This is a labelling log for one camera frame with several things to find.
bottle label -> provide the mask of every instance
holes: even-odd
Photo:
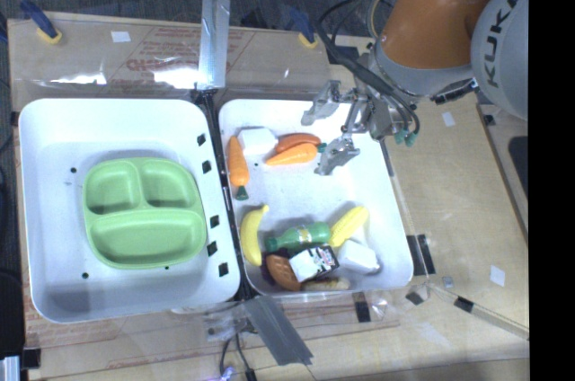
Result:
[[[297,234],[299,236],[299,243],[310,244],[312,242],[312,234],[304,227],[299,227],[297,229]]]

green bottle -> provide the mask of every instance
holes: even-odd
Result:
[[[266,250],[273,253],[280,248],[296,249],[301,245],[325,244],[330,240],[332,230],[323,221],[312,223],[311,225],[301,225],[290,227],[280,237],[269,237],[266,239]]]

orange carrot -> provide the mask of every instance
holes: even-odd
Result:
[[[267,165],[298,164],[310,162],[317,155],[317,146],[312,143],[302,143],[278,153],[266,161]]]
[[[302,143],[318,146],[322,140],[311,133],[292,133],[279,138],[279,142],[276,144],[276,153],[283,153],[286,149]]]
[[[237,198],[247,199],[247,193],[244,186],[250,180],[250,171],[248,164],[243,156],[242,146],[237,137],[230,138],[229,156],[227,157],[227,166],[230,172],[230,182],[239,188]]]

divided green plate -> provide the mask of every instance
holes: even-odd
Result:
[[[96,257],[113,268],[187,261],[206,243],[198,186],[180,164],[148,157],[95,165],[84,180],[84,220]]]

toy banana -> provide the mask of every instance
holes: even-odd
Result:
[[[348,210],[335,225],[332,226],[332,237],[328,244],[331,247],[340,247],[353,233],[369,218],[367,208],[358,206]]]
[[[242,246],[243,256],[245,259],[254,266],[261,266],[261,250],[258,243],[258,229],[263,214],[267,212],[270,207],[267,204],[249,211],[243,217],[242,225],[240,226],[240,245]]]

